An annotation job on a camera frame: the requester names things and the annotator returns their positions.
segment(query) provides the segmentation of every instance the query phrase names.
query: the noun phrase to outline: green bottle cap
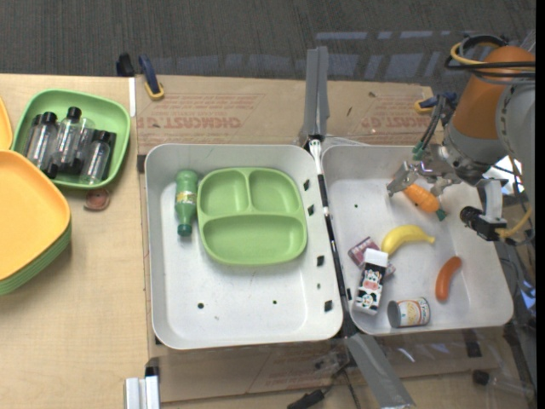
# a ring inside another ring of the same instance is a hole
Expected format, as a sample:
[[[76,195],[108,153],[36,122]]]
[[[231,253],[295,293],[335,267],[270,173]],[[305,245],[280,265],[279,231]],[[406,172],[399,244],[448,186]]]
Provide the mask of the green bottle cap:
[[[191,226],[189,224],[180,224],[178,226],[178,234],[180,236],[191,236]]]

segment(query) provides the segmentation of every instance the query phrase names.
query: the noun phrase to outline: orange plate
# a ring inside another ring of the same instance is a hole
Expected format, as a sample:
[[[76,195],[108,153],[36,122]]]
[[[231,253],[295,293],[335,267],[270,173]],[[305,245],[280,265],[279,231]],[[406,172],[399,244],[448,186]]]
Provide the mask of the orange plate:
[[[70,206],[17,152],[0,150],[0,280],[32,263],[68,228]]]
[[[9,125],[8,111],[6,111],[6,106],[3,104],[2,97],[0,97],[0,150],[8,150],[13,138],[14,134]]]

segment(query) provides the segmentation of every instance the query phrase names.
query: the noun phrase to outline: stack of plates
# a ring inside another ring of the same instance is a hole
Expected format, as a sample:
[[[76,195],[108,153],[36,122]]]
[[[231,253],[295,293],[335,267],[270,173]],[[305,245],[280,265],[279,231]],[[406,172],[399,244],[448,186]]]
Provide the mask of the stack of plates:
[[[69,244],[65,197],[28,159],[9,151],[8,115],[0,100],[0,295],[25,284]]]

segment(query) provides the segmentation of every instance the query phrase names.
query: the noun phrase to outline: sausage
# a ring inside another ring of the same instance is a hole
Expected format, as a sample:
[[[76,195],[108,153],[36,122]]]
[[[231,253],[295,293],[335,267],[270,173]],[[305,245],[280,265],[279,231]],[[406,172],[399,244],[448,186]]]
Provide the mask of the sausage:
[[[439,270],[435,281],[435,297],[444,302],[449,297],[450,281],[454,273],[462,266],[462,259],[458,256],[451,257]]]

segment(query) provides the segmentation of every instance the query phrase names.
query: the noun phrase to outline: toy carrot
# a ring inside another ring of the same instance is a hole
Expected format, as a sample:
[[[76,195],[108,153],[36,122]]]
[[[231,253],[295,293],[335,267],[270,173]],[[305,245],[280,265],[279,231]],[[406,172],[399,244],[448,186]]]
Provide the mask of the toy carrot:
[[[416,183],[410,184],[403,190],[404,194],[409,197],[416,206],[426,212],[435,212],[440,221],[443,221],[446,217],[445,211],[441,209],[439,200],[427,189],[416,185]]]

